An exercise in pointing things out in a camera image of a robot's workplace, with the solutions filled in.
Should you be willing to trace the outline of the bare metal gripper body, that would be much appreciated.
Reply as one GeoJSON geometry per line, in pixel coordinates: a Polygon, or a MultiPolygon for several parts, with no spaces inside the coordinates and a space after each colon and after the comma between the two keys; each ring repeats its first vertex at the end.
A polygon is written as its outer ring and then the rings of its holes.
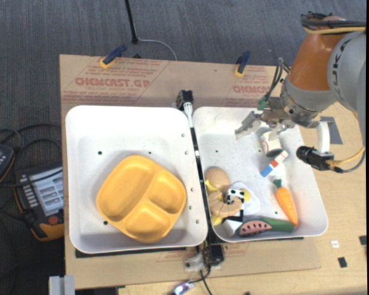
{"type": "Polygon", "coordinates": [[[312,127],[314,119],[320,114],[320,111],[305,108],[290,97],[277,96],[260,99],[260,110],[263,112],[261,120],[270,127],[278,125],[312,127]]]}

